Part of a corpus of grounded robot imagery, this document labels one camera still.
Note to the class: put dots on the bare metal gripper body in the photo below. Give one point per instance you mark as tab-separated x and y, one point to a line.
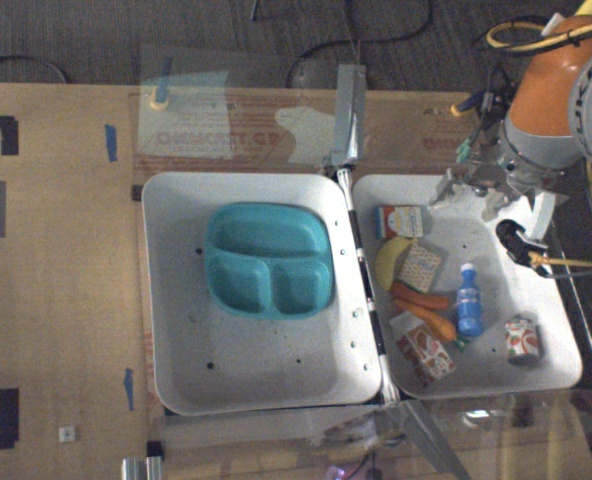
493	175

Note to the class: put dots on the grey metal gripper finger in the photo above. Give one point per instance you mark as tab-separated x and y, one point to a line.
446	188
497	205

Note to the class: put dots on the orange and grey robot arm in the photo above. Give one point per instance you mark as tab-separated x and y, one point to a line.
546	98

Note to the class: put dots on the orange and white carton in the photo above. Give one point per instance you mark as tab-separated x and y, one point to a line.
398	221

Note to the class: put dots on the brown cardboard board red print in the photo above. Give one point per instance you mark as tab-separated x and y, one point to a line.
401	133

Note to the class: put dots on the white patterned packet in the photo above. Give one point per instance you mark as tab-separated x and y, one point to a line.
421	267

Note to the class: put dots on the yellow banana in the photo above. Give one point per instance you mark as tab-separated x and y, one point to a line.
388	260

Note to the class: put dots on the white plastic tray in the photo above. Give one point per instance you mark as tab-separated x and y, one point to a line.
256	358
506	308

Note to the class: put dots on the blue bottle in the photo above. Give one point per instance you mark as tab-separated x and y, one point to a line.
470	305

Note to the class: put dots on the orange sausage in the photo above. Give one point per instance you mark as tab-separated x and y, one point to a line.
421	298

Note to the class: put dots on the thin black and white rod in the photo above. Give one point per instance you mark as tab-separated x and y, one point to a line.
364	268

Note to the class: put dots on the orange carrot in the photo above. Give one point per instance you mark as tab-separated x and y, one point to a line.
433	320

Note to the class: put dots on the white and orange can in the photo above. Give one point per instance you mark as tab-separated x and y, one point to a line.
522	340

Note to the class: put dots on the brown and white carton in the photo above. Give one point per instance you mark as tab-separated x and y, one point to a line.
426	353

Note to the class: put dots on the teal divided plate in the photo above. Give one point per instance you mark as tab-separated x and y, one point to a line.
268	230

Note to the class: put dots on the small white square block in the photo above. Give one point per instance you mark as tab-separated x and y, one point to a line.
66	434

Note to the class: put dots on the black cylinder on white bracket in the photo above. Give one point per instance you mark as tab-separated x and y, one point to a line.
515	240

